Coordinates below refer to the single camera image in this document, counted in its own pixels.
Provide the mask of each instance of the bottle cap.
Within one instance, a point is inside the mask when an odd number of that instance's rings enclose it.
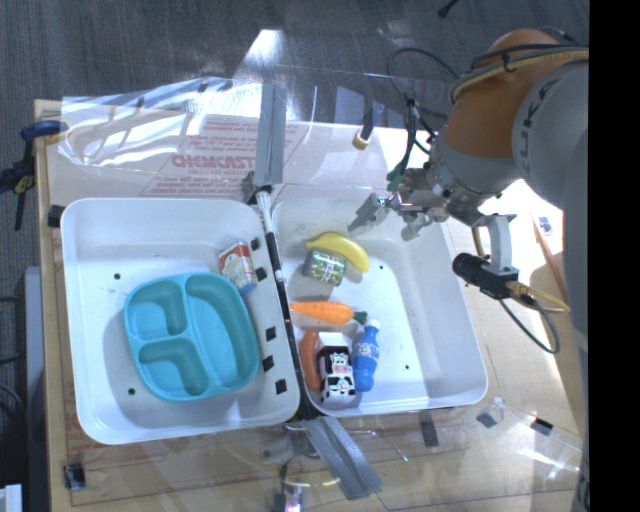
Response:
[[[369,320],[367,321],[367,323],[365,324],[365,327],[367,325],[370,325],[371,327],[375,327],[377,330],[380,330],[380,322],[378,322],[377,320]]]

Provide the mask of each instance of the toy banana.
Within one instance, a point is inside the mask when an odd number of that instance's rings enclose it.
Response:
[[[336,252],[349,260],[358,270],[367,272],[369,270],[369,256],[362,246],[351,240],[349,237],[327,231],[314,240],[305,242],[307,249],[324,249],[325,251]]]

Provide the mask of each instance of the green can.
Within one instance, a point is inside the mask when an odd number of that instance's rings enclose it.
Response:
[[[311,249],[304,260],[302,273],[323,283],[338,286],[342,282],[346,268],[346,259]]]

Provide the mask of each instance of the soda can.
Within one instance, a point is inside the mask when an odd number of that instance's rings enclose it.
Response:
[[[345,258],[311,249],[304,260],[302,273],[324,283],[338,286],[342,282],[346,268]]]
[[[231,281],[240,293],[248,292],[258,284],[251,252],[244,242],[235,243],[222,251],[219,261],[222,275]]]

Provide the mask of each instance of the small can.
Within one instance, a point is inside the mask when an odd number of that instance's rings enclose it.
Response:
[[[346,259],[311,249],[304,260],[302,273],[324,283],[338,286],[342,282],[346,268]]]
[[[251,252],[247,244],[244,242],[233,244],[220,253],[219,260],[222,275],[229,279],[240,293],[256,287],[258,278],[253,269]]]

